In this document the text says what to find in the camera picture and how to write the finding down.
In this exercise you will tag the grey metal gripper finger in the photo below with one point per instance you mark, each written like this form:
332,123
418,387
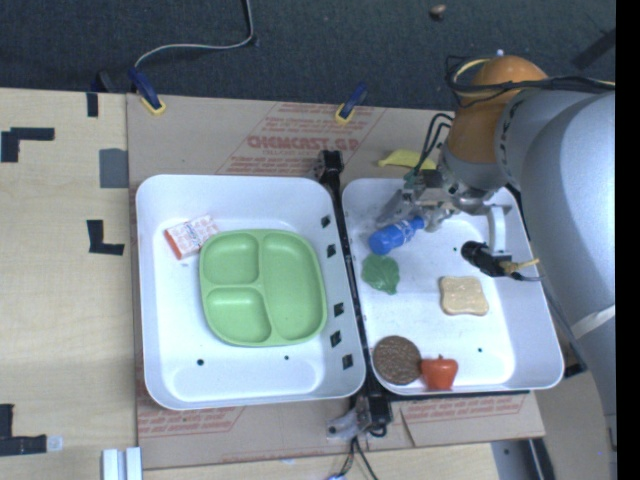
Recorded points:
396,209
436,220

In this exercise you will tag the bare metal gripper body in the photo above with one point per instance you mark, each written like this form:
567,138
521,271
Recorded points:
432,195

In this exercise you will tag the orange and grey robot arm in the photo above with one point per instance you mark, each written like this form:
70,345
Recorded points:
560,178

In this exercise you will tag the blue bottle white cap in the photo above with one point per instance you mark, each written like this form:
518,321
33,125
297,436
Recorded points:
390,238

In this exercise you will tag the yellow banana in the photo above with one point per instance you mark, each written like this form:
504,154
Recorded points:
400,158

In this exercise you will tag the green lettuce leaf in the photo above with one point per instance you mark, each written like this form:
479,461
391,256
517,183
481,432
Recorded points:
381,273

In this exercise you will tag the thin black rod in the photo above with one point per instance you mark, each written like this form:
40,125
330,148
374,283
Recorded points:
350,263

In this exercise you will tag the beige bread slice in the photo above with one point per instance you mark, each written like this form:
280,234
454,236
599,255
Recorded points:
464,295

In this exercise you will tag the green divided plate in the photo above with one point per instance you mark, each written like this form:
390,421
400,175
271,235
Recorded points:
290,288

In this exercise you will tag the white plastic tray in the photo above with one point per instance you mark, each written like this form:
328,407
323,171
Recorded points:
500,338
170,318

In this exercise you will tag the brown round biscuit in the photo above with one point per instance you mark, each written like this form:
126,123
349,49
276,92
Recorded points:
396,360

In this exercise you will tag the red bell pepper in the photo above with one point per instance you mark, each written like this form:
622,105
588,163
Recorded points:
440,373

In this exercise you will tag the small brown object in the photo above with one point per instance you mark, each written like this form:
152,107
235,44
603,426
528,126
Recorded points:
438,12

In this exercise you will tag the brown cardboard board red print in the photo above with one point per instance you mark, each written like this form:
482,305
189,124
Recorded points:
200,133

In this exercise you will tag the orange and white packet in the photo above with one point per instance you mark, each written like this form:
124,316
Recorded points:
187,235

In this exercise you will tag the black cylinder on white bracket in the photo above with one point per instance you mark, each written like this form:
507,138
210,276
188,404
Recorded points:
482,257

